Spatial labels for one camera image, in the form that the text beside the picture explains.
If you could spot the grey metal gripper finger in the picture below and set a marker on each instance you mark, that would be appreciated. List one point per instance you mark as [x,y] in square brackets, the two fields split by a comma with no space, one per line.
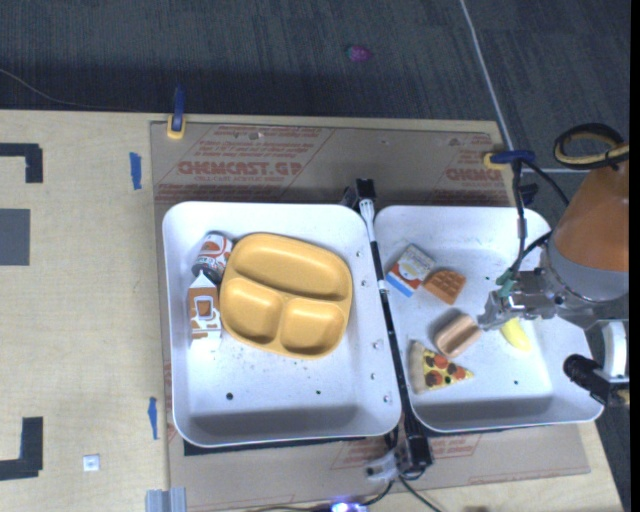
[514,311]
[489,314]

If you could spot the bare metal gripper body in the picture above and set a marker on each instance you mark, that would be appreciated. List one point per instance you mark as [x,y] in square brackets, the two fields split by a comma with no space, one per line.
[537,295]

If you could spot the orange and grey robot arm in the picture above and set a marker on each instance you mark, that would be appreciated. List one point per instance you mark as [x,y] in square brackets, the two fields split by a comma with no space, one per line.
[595,235]

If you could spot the yellow banana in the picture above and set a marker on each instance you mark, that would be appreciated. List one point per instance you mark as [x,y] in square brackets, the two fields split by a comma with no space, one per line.
[517,336]

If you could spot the toy sausage in bun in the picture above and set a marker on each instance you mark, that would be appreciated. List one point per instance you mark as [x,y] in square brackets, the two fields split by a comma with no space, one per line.
[456,334]

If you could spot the orange toy waffle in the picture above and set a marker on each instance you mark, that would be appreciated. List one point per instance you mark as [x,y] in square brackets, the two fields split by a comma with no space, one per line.
[445,286]

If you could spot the toy pizza slice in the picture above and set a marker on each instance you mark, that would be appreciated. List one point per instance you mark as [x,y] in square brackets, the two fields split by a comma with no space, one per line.
[432,372]

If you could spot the white plastic tray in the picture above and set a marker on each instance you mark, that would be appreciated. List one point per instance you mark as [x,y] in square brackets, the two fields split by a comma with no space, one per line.
[505,400]
[280,400]

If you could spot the white red and blue carton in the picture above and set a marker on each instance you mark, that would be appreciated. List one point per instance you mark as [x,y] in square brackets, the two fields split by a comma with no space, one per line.
[409,270]

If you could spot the thin black and white rod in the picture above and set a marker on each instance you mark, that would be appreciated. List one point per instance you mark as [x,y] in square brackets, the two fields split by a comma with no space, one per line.
[387,310]

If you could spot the orange divided plate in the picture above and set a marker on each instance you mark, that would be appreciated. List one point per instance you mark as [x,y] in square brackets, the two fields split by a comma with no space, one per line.
[285,295]

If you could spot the brown cardboard board red print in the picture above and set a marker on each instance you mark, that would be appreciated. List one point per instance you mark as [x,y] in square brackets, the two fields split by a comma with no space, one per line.
[310,160]

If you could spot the orange and white can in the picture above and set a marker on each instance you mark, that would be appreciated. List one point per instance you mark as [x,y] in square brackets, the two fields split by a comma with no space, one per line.
[212,257]

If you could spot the orange and white carton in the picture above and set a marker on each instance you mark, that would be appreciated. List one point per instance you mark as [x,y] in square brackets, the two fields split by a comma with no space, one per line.
[202,310]

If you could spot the black cylinder on white bracket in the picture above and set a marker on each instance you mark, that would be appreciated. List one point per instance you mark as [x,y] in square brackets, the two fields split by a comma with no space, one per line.
[597,372]

